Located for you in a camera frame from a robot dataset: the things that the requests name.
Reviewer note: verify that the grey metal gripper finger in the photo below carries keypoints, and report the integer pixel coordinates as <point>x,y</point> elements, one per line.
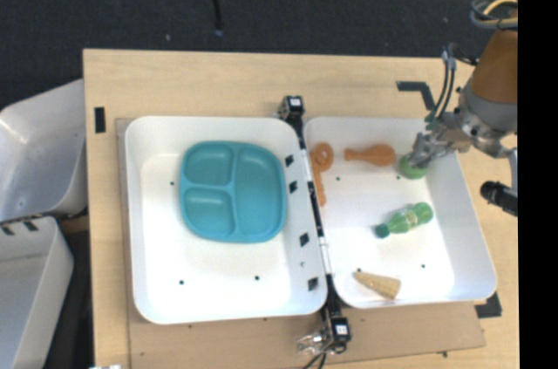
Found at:
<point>419,150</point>
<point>436,152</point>

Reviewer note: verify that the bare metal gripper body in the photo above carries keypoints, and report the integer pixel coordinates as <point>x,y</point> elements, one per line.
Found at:
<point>457,136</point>

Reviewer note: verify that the green round cup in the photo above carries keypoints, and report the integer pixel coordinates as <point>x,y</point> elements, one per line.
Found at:
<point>412,172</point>

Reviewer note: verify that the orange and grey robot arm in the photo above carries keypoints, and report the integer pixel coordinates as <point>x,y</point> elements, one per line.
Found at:
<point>497,66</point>

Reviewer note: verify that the orange toy chicken drumstick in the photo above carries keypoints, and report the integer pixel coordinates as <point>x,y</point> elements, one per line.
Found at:
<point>375,155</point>

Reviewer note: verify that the green plastic bottle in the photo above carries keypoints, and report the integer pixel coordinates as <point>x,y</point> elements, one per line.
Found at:
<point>407,219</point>

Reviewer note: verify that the orange toy pretzel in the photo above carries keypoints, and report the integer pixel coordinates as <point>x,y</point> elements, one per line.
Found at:
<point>321,160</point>

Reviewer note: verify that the white plastic tray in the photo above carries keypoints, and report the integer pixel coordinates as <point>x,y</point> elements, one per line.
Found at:
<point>405,258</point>
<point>226,275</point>

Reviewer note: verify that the thin black and white rod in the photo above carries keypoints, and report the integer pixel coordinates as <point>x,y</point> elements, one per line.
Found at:
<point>317,210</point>

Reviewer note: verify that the beige toy ice cream cone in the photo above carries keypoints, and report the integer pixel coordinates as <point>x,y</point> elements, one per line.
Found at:
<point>383,285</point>

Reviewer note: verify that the blue divided plate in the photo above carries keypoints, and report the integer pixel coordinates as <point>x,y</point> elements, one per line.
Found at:
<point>244,193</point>

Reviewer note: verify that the black cylinder on white bracket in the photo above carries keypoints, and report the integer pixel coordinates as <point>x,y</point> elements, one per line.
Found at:
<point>501,195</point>

